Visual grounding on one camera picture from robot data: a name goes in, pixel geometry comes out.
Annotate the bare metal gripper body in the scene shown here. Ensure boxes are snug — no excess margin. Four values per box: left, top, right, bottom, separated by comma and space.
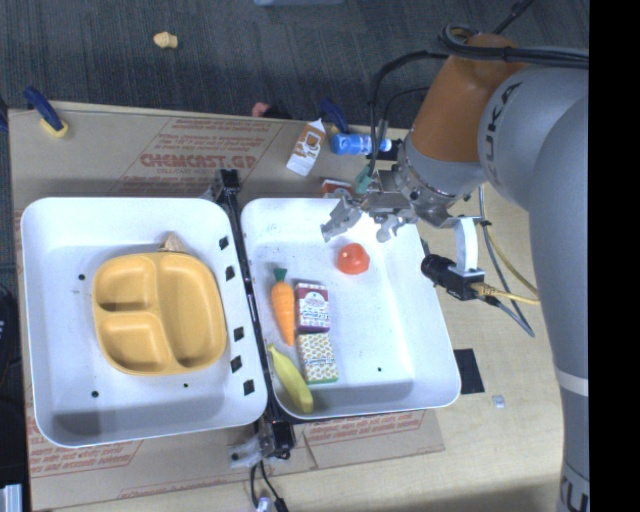
359, 167, 458, 227

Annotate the small orange carton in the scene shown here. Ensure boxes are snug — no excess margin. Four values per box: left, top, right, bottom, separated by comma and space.
321, 178, 355, 200

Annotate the red round toy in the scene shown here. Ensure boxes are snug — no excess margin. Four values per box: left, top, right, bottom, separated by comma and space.
335, 242, 372, 276

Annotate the blue bottle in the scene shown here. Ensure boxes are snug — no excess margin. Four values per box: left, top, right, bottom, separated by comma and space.
329, 132, 393, 157

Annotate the white and orange carton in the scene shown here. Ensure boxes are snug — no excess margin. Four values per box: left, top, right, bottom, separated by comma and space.
285, 118, 327, 178

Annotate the red carton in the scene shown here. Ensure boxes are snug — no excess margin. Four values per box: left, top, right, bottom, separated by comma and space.
293, 281, 332, 335

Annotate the white plastic tray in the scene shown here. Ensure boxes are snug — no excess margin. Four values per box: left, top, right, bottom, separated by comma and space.
239, 196, 462, 421
19, 196, 269, 449

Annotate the orange carrot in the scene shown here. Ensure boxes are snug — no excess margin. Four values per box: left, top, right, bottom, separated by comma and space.
270, 267, 297, 348

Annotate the thin black and white rod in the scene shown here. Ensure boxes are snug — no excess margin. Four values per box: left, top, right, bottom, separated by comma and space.
223, 189, 286, 469

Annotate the yellow patterned carton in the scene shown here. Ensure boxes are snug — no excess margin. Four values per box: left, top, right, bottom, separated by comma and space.
295, 332, 340, 385

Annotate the tan triangular wedge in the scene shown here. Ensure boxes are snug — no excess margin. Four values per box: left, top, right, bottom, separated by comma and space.
158, 231, 189, 254

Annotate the yellow banana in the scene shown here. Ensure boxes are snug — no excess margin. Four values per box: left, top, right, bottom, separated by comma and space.
266, 342, 315, 415

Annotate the yellow divided plate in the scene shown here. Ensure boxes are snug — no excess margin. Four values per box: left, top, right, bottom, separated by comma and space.
91, 251, 229, 377

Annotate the brown cardboard board red print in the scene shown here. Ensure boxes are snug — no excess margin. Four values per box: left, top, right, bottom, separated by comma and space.
7, 99, 446, 511

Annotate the black cylinder on white bracket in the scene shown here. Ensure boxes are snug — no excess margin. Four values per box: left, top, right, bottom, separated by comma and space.
420, 215, 487, 302

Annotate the black block with thin wires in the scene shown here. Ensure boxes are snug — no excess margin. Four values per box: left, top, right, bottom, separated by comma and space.
258, 419, 297, 459
218, 168, 243, 201

